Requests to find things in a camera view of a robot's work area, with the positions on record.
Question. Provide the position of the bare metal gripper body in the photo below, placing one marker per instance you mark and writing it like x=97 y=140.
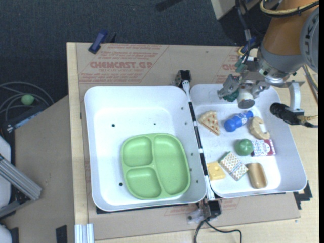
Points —
x=272 y=77

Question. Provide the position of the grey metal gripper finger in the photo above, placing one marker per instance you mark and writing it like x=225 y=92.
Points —
x=227 y=86
x=257 y=88

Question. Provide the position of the white and green can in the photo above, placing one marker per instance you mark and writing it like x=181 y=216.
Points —
x=244 y=95

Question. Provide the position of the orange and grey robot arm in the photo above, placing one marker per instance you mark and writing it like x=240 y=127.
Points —
x=283 y=34

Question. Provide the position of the blue bottle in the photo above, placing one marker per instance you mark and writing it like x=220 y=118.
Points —
x=235 y=123

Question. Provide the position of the toy pizza slice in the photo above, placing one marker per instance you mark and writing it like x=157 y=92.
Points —
x=210 y=121

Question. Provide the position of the thin black and white rod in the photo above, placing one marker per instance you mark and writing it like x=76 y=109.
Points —
x=197 y=133

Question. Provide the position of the white and red carton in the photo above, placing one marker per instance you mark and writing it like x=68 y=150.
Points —
x=264 y=147

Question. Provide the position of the green toy pepper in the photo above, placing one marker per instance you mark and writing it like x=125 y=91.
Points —
x=243 y=147

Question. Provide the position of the white plastic tray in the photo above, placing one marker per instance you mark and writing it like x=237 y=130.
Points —
x=283 y=161
x=136 y=110

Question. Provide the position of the patterned white and green packet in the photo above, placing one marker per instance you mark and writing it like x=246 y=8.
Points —
x=233 y=166

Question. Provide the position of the yellow toy cheese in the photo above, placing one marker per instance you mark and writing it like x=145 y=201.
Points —
x=215 y=171

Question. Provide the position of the tan toy bread bun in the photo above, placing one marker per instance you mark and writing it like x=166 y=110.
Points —
x=257 y=175

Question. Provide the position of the green divided plate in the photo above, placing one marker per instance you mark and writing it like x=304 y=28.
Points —
x=167 y=161

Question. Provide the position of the brown cardboard board red print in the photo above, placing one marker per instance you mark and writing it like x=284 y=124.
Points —
x=126 y=64

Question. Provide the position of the green ball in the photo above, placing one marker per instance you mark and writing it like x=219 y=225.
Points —
x=27 y=99

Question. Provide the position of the black cylinder on white bracket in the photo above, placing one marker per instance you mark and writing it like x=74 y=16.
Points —
x=283 y=113

